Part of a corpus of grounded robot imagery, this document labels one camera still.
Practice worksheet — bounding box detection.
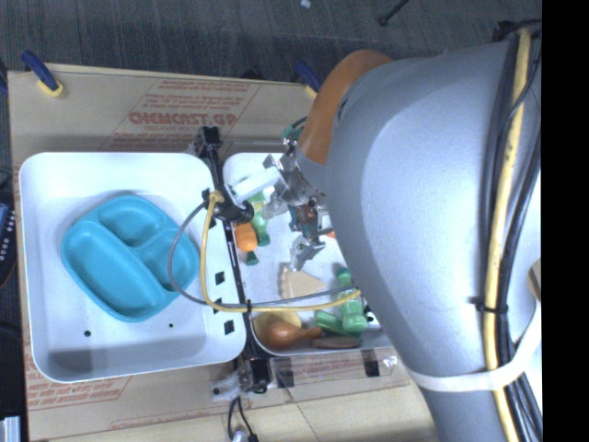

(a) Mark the thin black rod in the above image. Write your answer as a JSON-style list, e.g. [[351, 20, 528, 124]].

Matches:
[[204, 143, 260, 364]]

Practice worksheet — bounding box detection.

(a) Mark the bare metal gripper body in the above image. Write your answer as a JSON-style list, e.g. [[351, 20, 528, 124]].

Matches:
[[274, 152, 327, 244]]

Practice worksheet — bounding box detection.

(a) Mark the orange carrot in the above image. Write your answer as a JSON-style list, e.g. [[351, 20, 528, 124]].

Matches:
[[233, 220, 260, 267]]

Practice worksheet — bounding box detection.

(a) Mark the white plastic tray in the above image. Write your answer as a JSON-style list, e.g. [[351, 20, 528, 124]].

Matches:
[[221, 151, 398, 358], [17, 151, 248, 384]]

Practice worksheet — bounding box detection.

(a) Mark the yellow round toy food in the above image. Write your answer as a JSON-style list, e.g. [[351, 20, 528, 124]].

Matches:
[[251, 308, 303, 336]]

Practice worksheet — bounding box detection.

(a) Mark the tan pizza slice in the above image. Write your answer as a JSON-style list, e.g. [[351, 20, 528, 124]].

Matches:
[[277, 263, 329, 301]]

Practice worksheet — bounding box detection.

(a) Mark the brown cardboard board red print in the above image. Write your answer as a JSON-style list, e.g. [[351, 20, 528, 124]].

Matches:
[[6, 62, 411, 442]]

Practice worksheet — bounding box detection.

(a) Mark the green cylinder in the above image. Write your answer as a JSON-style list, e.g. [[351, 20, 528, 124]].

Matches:
[[314, 308, 345, 336]]

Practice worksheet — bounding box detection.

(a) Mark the brown chicken drumstick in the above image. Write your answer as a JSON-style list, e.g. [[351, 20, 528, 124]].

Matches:
[[262, 319, 324, 351]]

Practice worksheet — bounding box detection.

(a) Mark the green bottle with label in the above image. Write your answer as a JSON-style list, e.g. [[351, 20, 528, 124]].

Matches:
[[247, 192, 273, 248]]

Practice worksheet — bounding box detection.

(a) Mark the black block with thin wires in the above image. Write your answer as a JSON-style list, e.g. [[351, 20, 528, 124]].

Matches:
[[192, 124, 225, 157], [236, 355, 273, 393]]

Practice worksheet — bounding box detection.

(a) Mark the brown biscuit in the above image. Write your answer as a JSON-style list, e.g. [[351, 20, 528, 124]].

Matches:
[[311, 334, 363, 351]]

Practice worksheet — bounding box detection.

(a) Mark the blue divided plate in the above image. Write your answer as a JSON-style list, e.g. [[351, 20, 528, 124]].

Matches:
[[60, 193, 201, 324]]

